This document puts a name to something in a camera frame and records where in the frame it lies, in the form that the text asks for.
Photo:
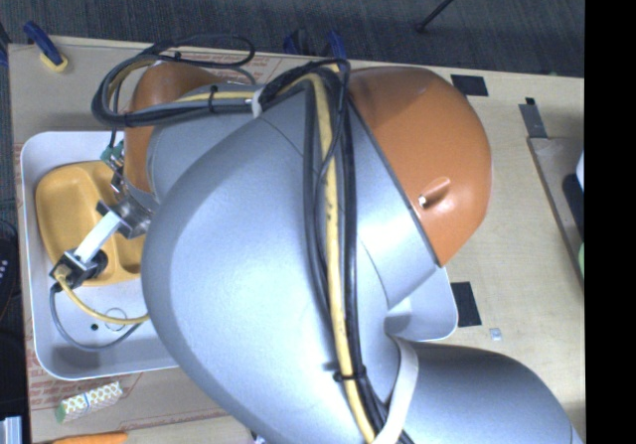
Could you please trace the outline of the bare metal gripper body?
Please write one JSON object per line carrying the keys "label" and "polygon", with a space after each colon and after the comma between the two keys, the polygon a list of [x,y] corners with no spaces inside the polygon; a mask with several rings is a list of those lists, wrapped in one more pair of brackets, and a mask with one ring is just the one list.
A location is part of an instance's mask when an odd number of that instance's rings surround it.
{"label": "bare metal gripper body", "polygon": [[134,187],[121,170],[116,170],[110,181],[113,204],[100,200],[96,210],[104,217],[114,213],[119,218],[117,232],[126,239],[145,234],[153,217],[153,198],[147,192]]}

